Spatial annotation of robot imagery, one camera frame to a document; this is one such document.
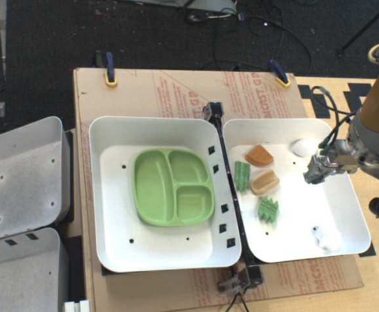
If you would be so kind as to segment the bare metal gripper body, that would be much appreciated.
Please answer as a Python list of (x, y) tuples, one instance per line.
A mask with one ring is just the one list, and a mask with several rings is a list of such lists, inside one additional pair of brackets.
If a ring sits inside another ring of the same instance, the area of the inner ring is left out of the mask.
[(335, 174), (358, 170), (379, 180), (379, 146), (369, 148), (360, 140), (336, 140), (327, 155), (320, 158), (322, 180)]

